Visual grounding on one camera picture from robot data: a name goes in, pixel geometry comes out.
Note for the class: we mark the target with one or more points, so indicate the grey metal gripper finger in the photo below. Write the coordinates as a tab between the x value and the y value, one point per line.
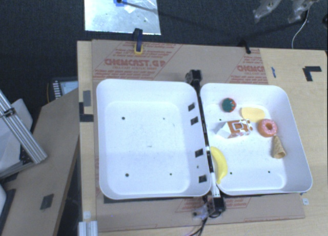
300	5
269	2

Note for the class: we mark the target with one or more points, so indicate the green and red strawberry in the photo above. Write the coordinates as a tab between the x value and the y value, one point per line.
228	105

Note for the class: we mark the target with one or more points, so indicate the yellow flat slice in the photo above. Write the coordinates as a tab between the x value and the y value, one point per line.
252	114

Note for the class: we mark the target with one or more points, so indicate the brown cardboard board red print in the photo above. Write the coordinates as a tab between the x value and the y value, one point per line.
164	58

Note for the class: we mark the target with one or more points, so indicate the pink doughnut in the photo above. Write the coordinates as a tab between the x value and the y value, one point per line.
264	131

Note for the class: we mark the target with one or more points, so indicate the white and orange carton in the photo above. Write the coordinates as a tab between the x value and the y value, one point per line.
237	129

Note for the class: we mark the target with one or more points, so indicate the thin black and white rod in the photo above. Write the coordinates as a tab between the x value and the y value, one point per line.
204	127

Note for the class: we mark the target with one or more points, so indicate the tan waffle cone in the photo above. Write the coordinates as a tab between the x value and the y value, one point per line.
278	149

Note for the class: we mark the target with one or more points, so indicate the white plastic tray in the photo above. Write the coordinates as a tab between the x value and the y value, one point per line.
146	142
253	168

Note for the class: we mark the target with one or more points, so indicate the yellow banana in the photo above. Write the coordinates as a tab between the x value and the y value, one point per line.
221	164

